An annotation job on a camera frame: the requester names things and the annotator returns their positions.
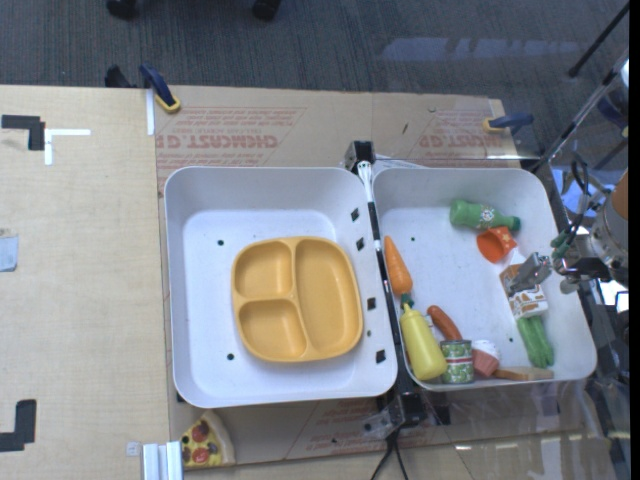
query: toy pizza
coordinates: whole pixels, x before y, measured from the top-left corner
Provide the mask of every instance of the toy pizza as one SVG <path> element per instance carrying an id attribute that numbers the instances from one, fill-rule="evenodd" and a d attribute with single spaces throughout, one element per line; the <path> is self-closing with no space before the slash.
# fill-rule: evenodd
<path id="1" fill-rule="evenodd" d="M 235 452 L 222 420 L 207 410 L 182 434 L 184 469 L 204 469 L 235 464 Z"/>

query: chair caster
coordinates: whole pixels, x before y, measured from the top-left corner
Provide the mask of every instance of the chair caster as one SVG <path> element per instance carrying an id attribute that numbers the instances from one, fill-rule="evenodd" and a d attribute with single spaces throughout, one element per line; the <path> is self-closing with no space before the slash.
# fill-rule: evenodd
<path id="1" fill-rule="evenodd" d="M 253 4 L 253 15 L 262 21 L 271 21 L 280 7 L 282 0 L 256 0 Z"/>
<path id="2" fill-rule="evenodd" d="M 107 9 L 118 18 L 130 19 L 135 15 L 136 0 L 107 0 Z"/>

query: blue clamp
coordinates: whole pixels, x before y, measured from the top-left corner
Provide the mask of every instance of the blue clamp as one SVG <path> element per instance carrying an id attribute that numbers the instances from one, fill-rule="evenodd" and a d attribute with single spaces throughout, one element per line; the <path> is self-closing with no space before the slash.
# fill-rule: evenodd
<path id="1" fill-rule="evenodd" d="M 153 87 L 155 91 L 155 100 L 168 113 L 172 114 L 180 109 L 180 100 L 176 98 L 169 86 L 166 84 L 158 70 L 148 62 L 140 65 L 140 73 L 144 79 Z"/>
<path id="2" fill-rule="evenodd" d="M 505 128 L 511 129 L 511 135 L 518 133 L 518 130 L 525 125 L 533 123 L 533 116 L 525 112 L 516 112 L 509 116 L 497 117 L 489 119 L 488 117 L 482 121 L 482 129 L 486 133 L 501 133 Z"/>

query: mustard bottle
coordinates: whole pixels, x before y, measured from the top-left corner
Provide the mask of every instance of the mustard bottle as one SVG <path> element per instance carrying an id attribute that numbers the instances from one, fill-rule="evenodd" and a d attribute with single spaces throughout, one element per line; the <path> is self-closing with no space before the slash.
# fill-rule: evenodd
<path id="1" fill-rule="evenodd" d="M 507 226 L 511 231 L 520 229 L 518 217 L 502 215 L 487 204 L 468 203 L 462 199 L 454 199 L 449 209 L 451 224 L 469 226 L 476 229 L 497 228 Z"/>
<path id="2" fill-rule="evenodd" d="M 447 370 L 447 362 L 440 350 L 429 324 L 422 314 L 403 304 L 400 329 L 413 374 L 418 380 L 429 380 L 442 375 Z"/>

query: tin can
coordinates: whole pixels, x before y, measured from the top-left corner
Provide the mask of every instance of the tin can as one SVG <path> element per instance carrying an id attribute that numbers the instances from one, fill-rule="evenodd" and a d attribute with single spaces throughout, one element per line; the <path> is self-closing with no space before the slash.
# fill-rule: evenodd
<path id="1" fill-rule="evenodd" d="M 442 382 L 470 384 L 475 380 L 470 340 L 441 341 L 440 349 L 447 361 L 447 371 L 442 374 Z"/>

